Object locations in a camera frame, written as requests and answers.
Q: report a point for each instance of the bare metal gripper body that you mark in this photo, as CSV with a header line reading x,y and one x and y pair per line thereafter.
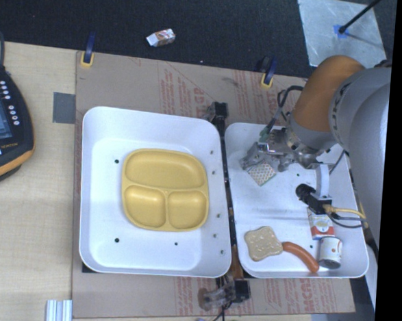
x,y
291,150

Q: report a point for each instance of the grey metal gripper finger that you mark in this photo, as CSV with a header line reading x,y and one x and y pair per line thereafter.
x,y
250,158
282,167

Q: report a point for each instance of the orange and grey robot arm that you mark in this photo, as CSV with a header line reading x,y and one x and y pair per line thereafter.
x,y
359,109

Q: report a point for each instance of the green and orange patterned packet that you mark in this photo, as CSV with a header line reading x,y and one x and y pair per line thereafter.
x,y
262,175

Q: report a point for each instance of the white plastic tray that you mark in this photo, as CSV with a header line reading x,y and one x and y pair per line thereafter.
x,y
106,191
269,209

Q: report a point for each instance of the white and orange carton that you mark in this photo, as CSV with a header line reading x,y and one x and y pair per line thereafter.
x,y
321,227

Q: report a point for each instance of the tan toast slice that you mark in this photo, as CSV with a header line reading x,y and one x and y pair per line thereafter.
x,y
262,244

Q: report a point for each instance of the orange sausage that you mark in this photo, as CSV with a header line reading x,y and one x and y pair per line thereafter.
x,y
301,254

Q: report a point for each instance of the yellow divided plate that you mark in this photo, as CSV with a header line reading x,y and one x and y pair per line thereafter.
x,y
164,188

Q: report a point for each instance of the white and orange can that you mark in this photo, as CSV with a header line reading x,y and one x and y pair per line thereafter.
x,y
331,252

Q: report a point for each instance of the brown cardboard board, red print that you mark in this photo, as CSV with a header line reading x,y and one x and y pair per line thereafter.
x,y
131,83

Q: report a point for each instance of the crumpled white and orange packet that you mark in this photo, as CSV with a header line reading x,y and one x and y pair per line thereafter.
x,y
161,37

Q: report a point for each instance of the black cylinder on white bracket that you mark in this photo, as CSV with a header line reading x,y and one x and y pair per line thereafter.
x,y
316,200

